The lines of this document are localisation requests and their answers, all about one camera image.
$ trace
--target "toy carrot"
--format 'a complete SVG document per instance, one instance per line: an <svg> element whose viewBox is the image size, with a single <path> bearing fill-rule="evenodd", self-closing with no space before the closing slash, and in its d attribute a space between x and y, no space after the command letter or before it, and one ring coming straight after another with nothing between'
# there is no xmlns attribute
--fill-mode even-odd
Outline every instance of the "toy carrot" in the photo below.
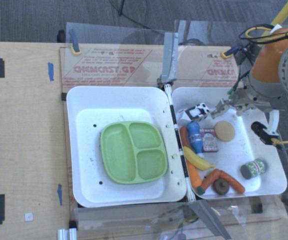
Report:
<svg viewBox="0 0 288 240"><path fill-rule="evenodd" d="M243 185L228 173L220 170L219 177L221 179L227 180L227 182L232 186L232 188L235 189L238 193L243 194L245 192L245 188L243 187Z"/></svg>
<svg viewBox="0 0 288 240"><path fill-rule="evenodd" d="M181 138L183 146L191 149L191 146L187 140L187 128L181 127L179 130L179 134L180 134L180 138ZM186 159L186 164L187 164L187 170L188 170L190 183L191 183L192 187L193 188L199 187L202 184L202 179L201 179L196 167L187 159Z"/></svg>
<svg viewBox="0 0 288 240"><path fill-rule="evenodd" d="M193 188L197 188L202 184L202 179L196 169L196 167L188 160L186 160L187 170L190 178L190 183Z"/></svg>
<svg viewBox="0 0 288 240"><path fill-rule="evenodd" d="M218 179L221 170L214 169L207 177L203 180L202 184L197 188L197 193L202 195L205 193L206 189Z"/></svg>

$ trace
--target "wooden surface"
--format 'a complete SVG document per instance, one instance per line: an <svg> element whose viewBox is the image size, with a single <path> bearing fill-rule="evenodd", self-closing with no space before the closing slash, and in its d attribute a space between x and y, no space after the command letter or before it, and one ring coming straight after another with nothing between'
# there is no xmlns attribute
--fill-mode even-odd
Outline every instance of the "wooden surface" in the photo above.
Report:
<svg viewBox="0 0 288 240"><path fill-rule="evenodd" d="M61 47L0 42L0 58L6 67L6 77L0 78L0 194L6 198L0 239L52 240L58 229L68 228L69 144L61 101ZM48 63L54 65L54 81L50 81ZM233 239L288 239L288 217L283 204L278 199L276 203L278 214L271 221L227 225L227 231ZM33 213L34 220L25 221L26 213ZM192 239L194 233L187 231L187 236Z"/></svg>

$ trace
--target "toy banana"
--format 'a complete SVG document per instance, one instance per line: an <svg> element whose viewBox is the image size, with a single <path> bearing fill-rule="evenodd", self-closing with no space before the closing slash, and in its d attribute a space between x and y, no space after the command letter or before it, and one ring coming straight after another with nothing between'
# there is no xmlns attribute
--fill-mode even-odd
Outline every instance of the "toy banana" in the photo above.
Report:
<svg viewBox="0 0 288 240"><path fill-rule="evenodd" d="M195 152L191 150L189 147L184 146L183 150L184 150L185 158L188 161L190 161L190 163L193 164L197 169L204 171L209 168L215 167L214 164L210 164L208 161L196 155Z"/></svg>

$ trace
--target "gray carpet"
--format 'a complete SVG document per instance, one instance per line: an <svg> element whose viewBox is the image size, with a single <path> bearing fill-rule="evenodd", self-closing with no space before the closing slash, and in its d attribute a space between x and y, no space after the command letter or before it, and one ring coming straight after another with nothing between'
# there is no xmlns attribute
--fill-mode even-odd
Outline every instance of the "gray carpet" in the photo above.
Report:
<svg viewBox="0 0 288 240"><path fill-rule="evenodd" d="M245 28L271 23L287 1L125 0L119 16L121 0L0 0L0 42L55 43L67 23L173 31L176 20L187 20L214 23L205 44L233 46ZM216 28L221 24L226 27ZM280 134L288 140L288 104L282 99ZM280 156L288 174L288 150ZM288 188L283 200L288 209Z"/></svg>

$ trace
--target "small box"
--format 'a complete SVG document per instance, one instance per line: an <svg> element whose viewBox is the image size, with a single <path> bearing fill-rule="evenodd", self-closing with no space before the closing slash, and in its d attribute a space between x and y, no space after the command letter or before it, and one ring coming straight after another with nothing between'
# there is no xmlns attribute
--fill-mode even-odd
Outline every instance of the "small box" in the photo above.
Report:
<svg viewBox="0 0 288 240"><path fill-rule="evenodd" d="M216 135L214 129L200 129L200 134L203 138L203 152L218 152L218 146L216 142Z"/></svg>
<svg viewBox="0 0 288 240"><path fill-rule="evenodd" d="M209 108L202 102L193 107L180 111L177 121L179 125L185 126L192 121L200 122L206 119L208 114Z"/></svg>

